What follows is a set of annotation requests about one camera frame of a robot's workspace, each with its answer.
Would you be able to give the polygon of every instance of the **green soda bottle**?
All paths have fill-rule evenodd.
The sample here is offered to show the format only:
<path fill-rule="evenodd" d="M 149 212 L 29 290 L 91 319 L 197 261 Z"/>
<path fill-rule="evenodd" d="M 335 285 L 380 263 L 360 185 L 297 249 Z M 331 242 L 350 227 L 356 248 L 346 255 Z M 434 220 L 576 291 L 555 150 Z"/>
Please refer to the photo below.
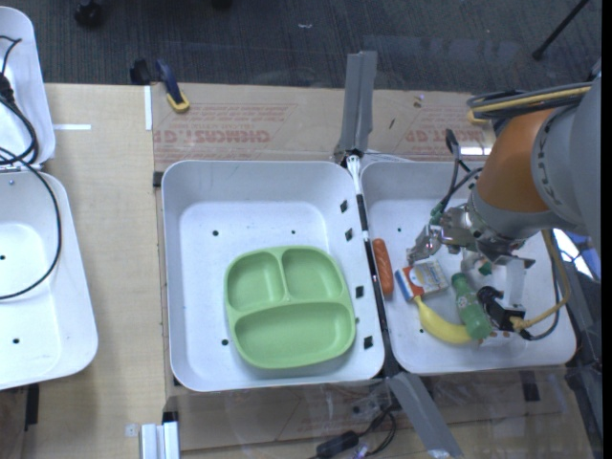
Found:
<path fill-rule="evenodd" d="M 457 294 L 459 317 L 466 325 L 468 335 L 475 340 L 485 339 L 492 331 L 485 310 L 480 305 L 476 292 L 473 291 L 464 273 L 456 273 L 450 278 Z"/>

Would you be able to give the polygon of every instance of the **sausage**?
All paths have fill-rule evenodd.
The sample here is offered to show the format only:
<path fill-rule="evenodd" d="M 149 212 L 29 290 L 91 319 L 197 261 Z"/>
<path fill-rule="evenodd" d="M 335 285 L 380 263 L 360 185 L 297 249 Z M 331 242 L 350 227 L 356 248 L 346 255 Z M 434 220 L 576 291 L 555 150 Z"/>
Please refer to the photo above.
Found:
<path fill-rule="evenodd" d="M 379 273 L 382 293 L 390 295 L 393 293 L 393 269 L 384 240 L 382 238 L 372 240 L 372 250 L 374 251 L 374 260 L 376 261 L 376 270 Z"/>

